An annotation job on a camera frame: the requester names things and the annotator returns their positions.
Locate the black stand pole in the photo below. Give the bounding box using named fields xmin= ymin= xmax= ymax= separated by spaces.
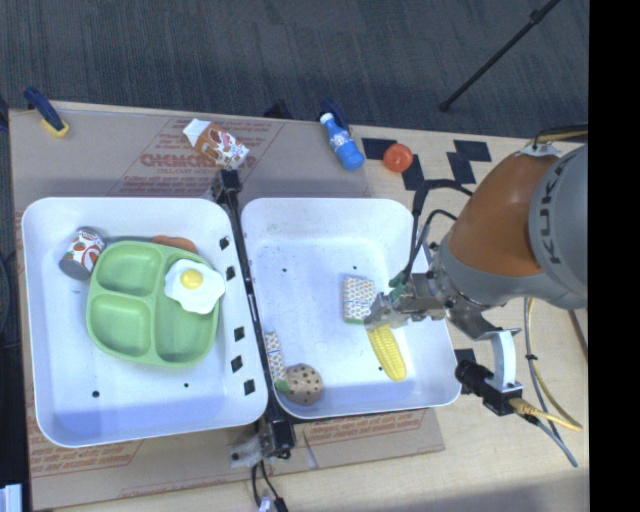
xmin=438 ymin=0 xmax=562 ymax=113

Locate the thin black and white rod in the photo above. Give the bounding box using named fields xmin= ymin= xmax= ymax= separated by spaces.
xmin=225 ymin=197 xmax=282 ymax=426

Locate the green divided plate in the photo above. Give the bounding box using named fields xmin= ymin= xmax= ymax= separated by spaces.
xmin=85 ymin=240 xmax=222 ymax=369

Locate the brown and white carton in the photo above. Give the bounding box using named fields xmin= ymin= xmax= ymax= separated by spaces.
xmin=181 ymin=117 xmax=251 ymax=172

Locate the small orange patterned packet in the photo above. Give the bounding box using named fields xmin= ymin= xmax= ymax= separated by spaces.
xmin=262 ymin=330 xmax=291 ymax=393

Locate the brown chocolate chip biscuit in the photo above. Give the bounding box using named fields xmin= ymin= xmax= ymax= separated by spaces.
xmin=283 ymin=362 xmax=324 ymax=407

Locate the white and yellow fried egg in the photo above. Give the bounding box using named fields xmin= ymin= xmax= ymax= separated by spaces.
xmin=163 ymin=258 xmax=227 ymax=316

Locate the blue bottle white cap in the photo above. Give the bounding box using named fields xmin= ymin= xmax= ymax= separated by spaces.
xmin=319 ymin=112 xmax=367 ymax=173

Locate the black cylinder on white bracket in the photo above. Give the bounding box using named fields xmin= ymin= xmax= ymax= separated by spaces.
xmin=453 ymin=327 xmax=525 ymax=417

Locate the brown cardboard board red print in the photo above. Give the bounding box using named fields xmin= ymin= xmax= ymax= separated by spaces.
xmin=8 ymin=102 xmax=447 ymax=511

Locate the yellow corn cob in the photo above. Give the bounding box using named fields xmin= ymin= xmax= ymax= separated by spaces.
xmin=366 ymin=323 xmax=409 ymax=383

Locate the brown sausage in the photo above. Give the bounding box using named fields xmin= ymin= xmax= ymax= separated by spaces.
xmin=151 ymin=234 xmax=198 ymax=254

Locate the orange round fruit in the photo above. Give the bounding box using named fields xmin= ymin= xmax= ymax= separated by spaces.
xmin=382 ymin=142 xmax=415 ymax=174

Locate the white plastic tray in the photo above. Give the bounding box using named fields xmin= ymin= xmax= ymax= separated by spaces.
xmin=20 ymin=196 xmax=270 ymax=449
xmin=239 ymin=197 xmax=463 ymax=421

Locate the black block with thin wires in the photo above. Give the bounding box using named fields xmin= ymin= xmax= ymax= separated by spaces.
xmin=213 ymin=168 xmax=244 ymax=202
xmin=255 ymin=415 xmax=297 ymax=460

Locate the tomato print can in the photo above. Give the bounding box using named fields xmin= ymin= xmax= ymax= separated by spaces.
xmin=58 ymin=226 xmax=107 ymax=282

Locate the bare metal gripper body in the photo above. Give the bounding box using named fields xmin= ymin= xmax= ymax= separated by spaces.
xmin=393 ymin=272 xmax=497 ymax=342

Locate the large orange patterned packet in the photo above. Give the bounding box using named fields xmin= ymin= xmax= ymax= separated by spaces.
xmin=341 ymin=275 xmax=377 ymax=326

